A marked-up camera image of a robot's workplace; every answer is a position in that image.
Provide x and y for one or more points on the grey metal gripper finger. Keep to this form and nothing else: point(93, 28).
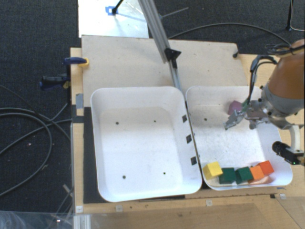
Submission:
point(255, 123)
point(232, 121)

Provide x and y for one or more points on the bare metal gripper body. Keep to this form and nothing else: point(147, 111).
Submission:
point(258, 112)

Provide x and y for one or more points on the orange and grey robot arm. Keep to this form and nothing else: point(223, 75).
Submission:
point(287, 80)

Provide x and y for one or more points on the purple block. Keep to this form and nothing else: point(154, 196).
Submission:
point(234, 107)

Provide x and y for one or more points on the white plastic tray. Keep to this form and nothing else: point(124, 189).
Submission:
point(143, 147)
point(228, 144)

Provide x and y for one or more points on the thin black rod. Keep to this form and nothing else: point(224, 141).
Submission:
point(192, 130)

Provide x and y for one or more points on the red cube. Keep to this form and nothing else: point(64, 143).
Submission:
point(267, 167)

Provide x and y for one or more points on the orange cube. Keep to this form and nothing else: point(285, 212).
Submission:
point(257, 172)

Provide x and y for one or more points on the green cube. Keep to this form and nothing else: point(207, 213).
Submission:
point(227, 175)
point(243, 174)

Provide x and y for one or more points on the yellow cube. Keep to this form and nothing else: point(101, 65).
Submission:
point(212, 170)

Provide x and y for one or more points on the black cylinder on white bracket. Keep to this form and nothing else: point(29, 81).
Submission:
point(286, 151)

